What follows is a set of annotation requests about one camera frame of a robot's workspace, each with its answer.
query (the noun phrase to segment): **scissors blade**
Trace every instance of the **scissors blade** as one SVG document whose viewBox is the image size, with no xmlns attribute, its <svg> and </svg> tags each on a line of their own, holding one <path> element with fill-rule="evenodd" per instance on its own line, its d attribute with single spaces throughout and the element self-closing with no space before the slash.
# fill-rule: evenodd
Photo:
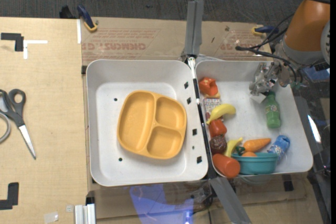
<svg viewBox="0 0 336 224">
<path fill-rule="evenodd" d="M 21 134 L 26 142 L 26 145 L 30 151 L 30 153 L 32 154 L 33 158 L 36 159 L 36 155 L 35 155 L 35 151 L 34 151 L 34 148 L 33 148 L 33 144 L 31 143 L 31 140 L 30 140 L 30 137 L 29 137 L 29 134 L 28 134 L 28 130 L 27 130 L 27 127 L 26 125 L 22 125 L 19 127 L 20 131 L 21 131 Z"/>
</svg>

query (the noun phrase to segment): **toy banana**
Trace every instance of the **toy banana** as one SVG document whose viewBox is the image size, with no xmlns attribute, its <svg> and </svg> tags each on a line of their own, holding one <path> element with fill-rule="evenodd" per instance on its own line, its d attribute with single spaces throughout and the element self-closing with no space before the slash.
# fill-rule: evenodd
<svg viewBox="0 0 336 224">
<path fill-rule="evenodd" d="M 236 114 L 236 108 L 231 104 L 220 104 L 212 109 L 210 118 L 207 120 L 206 124 L 210 124 L 211 121 L 216 120 L 223 116 L 224 114 Z"/>
<path fill-rule="evenodd" d="M 235 140 L 229 140 L 226 145 L 226 150 L 224 152 L 224 155 L 227 157 L 231 157 L 231 154 L 235 150 L 236 146 L 243 141 L 243 138 L 235 139 Z"/>
</svg>

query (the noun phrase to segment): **white corner mark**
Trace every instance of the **white corner mark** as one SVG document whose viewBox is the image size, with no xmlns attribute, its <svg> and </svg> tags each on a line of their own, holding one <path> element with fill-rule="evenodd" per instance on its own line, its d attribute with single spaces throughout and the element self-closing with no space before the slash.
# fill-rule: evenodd
<svg viewBox="0 0 336 224">
<path fill-rule="evenodd" d="M 23 41 L 23 59 L 28 59 L 28 44 L 47 44 L 47 40 L 24 40 Z"/>
</svg>

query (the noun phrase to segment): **yellow divided plate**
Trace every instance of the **yellow divided plate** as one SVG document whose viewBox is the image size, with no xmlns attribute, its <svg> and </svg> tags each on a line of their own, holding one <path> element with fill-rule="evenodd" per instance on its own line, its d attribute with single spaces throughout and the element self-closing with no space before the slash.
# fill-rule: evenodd
<svg viewBox="0 0 336 224">
<path fill-rule="evenodd" d="M 180 152 L 186 124 L 185 109 L 176 100 L 155 92 L 134 91 L 126 97 L 119 115 L 118 141 L 130 152 L 168 159 Z"/>
</svg>

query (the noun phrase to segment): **scissors handle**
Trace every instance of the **scissors handle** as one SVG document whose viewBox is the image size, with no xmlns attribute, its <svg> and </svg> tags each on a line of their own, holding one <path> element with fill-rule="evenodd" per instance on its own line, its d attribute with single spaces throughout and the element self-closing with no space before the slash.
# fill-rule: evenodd
<svg viewBox="0 0 336 224">
<path fill-rule="evenodd" d="M 16 91 L 13 92 L 14 95 L 13 94 L 11 95 L 12 99 L 14 99 L 13 97 L 15 97 L 15 95 L 16 95 L 15 92 Z M 24 125 L 25 122 L 24 122 L 24 120 L 22 118 L 22 110 L 23 110 L 23 104 L 24 104 L 24 102 L 26 100 L 26 95 L 24 94 L 22 96 L 22 100 L 21 100 L 20 103 L 17 103 L 17 102 L 14 101 L 13 106 L 12 106 L 12 100 L 11 100 L 11 98 L 9 97 L 9 95 L 8 95 L 8 93 L 6 91 L 0 90 L 0 96 L 1 95 L 2 95 L 2 97 L 4 99 L 5 105 L 7 107 L 7 111 L 3 111 L 3 110 L 0 109 L 0 112 L 2 112 L 3 114 L 5 114 L 7 117 L 11 118 L 15 122 L 16 126 L 20 127 L 20 126 Z M 21 111 L 21 115 L 18 114 L 18 113 L 16 113 L 16 111 L 14 111 L 13 107 L 16 109 L 16 106 L 19 107 L 19 111 Z"/>
<path fill-rule="evenodd" d="M 16 95 L 21 95 L 22 99 L 20 102 L 15 101 L 15 96 Z M 19 114 L 21 117 L 23 117 L 23 106 L 26 103 L 26 94 L 24 91 L 19 90 L 19 89 L 13 89 L 8 93 L 8 97 L 15 109 L 15 112 Z"/>
</svg>

